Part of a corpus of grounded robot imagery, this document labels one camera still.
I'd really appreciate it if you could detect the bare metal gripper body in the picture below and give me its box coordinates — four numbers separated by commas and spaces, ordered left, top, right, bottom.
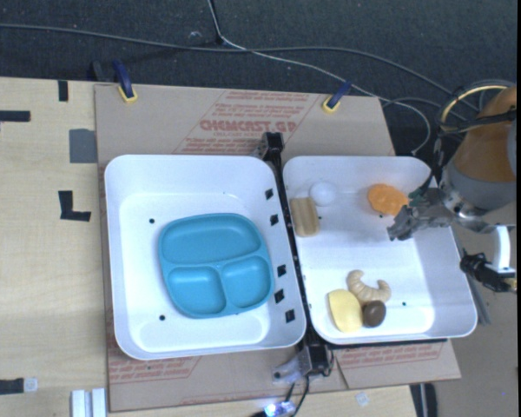
409, 188, 498, 235

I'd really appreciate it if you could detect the orange toy biscuit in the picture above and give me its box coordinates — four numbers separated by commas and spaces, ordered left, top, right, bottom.
366, 182, 410, 215

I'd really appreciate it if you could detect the white plastic tray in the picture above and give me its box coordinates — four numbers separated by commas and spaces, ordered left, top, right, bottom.
103, 154, 308, 361
281, 155, 478, 346

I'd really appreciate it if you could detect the beige toy croissant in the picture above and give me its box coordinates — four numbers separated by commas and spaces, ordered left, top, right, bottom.
346, 269, 392, 303

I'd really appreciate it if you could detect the white ball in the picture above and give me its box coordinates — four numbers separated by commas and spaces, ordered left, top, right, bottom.
309, 182, 337, 208

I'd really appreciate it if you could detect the brown toy mushroom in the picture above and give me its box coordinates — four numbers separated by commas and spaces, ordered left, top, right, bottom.
361, 300, 387, 328

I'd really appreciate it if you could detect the beige toy bread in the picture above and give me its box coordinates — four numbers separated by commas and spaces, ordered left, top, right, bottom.
289, 196, 321, 238

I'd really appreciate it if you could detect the yellow toy potato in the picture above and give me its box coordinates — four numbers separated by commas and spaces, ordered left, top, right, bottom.
327, 288, 364, 334

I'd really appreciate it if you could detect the blue divided plate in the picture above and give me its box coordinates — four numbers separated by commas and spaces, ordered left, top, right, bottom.
157, 212, 274, 320

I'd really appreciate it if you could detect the brown cardboard board red print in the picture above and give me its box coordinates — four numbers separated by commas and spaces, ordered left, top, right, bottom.
93, 83, 462, 413

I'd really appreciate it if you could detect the black cylinder on white bracket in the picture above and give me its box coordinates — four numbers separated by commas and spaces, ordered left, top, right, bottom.
459, 224, 518, 295

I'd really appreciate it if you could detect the black block with thin wires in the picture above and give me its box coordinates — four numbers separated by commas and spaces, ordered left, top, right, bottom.
252, 131, 285, 162
272, 343, 335, 385

